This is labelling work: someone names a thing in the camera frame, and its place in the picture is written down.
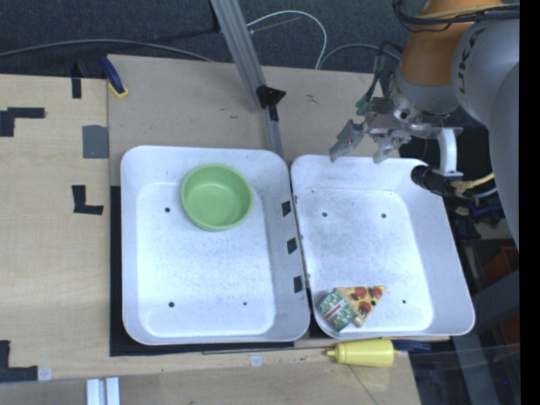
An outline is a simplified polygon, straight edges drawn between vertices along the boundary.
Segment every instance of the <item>black clamp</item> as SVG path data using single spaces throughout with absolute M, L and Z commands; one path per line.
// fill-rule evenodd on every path
M 278 108 L 276 105 L 286 95 L 286 92 L 278 89 L 273 89 L 266 85 L 261 85 L 256 89 L 256 96 L 259 98 L 259 103 L 262 108 L 268 107 L 270 111 L 270 120 L 279 122 Z

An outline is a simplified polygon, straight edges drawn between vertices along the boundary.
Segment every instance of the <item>green plate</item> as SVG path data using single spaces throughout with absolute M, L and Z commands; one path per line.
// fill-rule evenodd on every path
M 181 200 L 189 219 L 208 231 L 235 227 L 253 206 L 253 194 L 244 176 L 220 164 L 192 170 L 182 182 Z

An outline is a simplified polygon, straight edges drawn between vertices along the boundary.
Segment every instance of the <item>yellow mustard bottle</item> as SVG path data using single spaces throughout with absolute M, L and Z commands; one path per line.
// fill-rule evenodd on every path
M 395 353 L 390 339 L 338 343 L 335 349 L 327 351 L 327 355 L 334 357 L 338 363 L 380 368 L 392 366 Z

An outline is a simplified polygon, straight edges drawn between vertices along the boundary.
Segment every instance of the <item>black mat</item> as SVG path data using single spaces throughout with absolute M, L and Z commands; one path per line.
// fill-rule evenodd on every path
M 122 321 L 122 228 L 121 190 L 111 187 L 111 341 L 110 356 L 156 355 L 240 349 L 292 348 L 292 342 L 279 343 L 196 343 L 144 345 L 133 340 Z

